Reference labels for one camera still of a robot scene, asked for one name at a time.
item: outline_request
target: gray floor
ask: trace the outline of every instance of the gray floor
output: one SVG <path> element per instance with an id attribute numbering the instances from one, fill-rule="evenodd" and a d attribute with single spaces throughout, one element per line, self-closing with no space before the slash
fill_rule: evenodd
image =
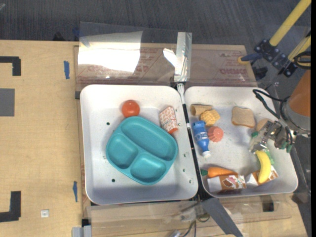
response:
<path id="1" fill-rule="evenodd" d="M 270 38 L 299 0 L 0 0 L 0 39 L 52 40 L 60 32 L 74 40 L 73 28 L 80 22 L 140 26 L 190 31 L 193 43 L 243 44 L 248 53 L 262 39 Z M 289 31 L 278 47 L 288 54 L 311 28 L 311 7 Z M 290 78 L 276 76 L 268 66 L 262 85 L 276 83 L 280 98 L 291 94 L 304 73 L 298 69 Z M 297 155 L 302 169 L 298 194 L 311 189 L 310 138 L 299 137 Z M 298 199 L 311 235 L 311 197 Z"/>

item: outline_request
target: blue bottle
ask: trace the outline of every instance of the blue bottle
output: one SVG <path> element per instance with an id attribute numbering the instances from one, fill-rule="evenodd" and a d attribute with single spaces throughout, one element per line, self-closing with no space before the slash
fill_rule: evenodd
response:
<path id="1" fill-rule="evenodd" d="M 202 155 L 204 157 L 211 156 L 211 152 L 208 150 L 209 139 L 205 129 L 204 121 L 201 120 L 193 123 L 193 134 L 197 144 L 203 150 Z"/>

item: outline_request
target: red tomato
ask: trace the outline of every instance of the red tomato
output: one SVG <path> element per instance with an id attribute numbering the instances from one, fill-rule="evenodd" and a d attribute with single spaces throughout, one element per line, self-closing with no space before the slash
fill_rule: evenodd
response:
<path id="1" fill-rule="evenodd" d="M 139 105 L 134 100 L 127 100 L 123 103 L 122 113 L 125 118 L 137 116 L 140 112 Z"/>

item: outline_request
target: yellow banana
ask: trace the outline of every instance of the yellow banana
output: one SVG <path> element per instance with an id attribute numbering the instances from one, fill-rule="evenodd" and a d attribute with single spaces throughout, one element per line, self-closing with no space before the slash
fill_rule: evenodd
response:
<path id="1" fill-rule="evenodd" d="M 271 172 L 271 162 L 266 152 L 256 151 L 256 155 L 260 161 L 260 172 L 258 176 L 258 182 L 264 183 L 269 178 Z"/>

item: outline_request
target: teal plate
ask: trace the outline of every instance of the teal plate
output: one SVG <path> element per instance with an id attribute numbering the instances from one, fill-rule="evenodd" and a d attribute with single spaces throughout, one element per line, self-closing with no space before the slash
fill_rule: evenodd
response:
<path id="1" fill-rule="evenodd" d="M 126 118 L 106 145 L 109 163 L 143 185 L 159 182 L 178 154 L 175 139 L 140 116 Z"/>

